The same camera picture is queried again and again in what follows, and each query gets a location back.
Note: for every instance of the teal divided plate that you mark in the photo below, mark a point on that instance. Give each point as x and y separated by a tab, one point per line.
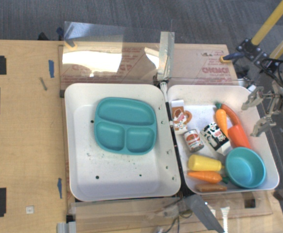
125	113

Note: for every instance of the white plastic tray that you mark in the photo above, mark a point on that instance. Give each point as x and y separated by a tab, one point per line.
204	101
122	173

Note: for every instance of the teal bowl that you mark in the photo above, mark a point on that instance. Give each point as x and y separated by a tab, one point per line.
244	167

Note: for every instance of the brown and white carton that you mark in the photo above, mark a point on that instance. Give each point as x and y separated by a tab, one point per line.
179	116

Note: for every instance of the yellow bottle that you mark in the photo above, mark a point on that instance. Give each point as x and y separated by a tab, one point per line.
202	162

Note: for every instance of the small red can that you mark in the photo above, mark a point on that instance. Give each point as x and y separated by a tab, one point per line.
193	141

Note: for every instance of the orange carrot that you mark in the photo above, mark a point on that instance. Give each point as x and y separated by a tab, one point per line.
206	176
221	120

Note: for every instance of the brown cardboard board red print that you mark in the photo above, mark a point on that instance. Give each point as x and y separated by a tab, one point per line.
192	64

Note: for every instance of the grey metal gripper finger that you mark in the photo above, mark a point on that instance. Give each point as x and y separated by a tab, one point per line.
252	98
261	126

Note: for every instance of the black and white cow carton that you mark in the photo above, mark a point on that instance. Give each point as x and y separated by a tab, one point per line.
215	135

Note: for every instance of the orange-red sausage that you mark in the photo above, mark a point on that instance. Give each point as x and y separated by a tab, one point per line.
231	114

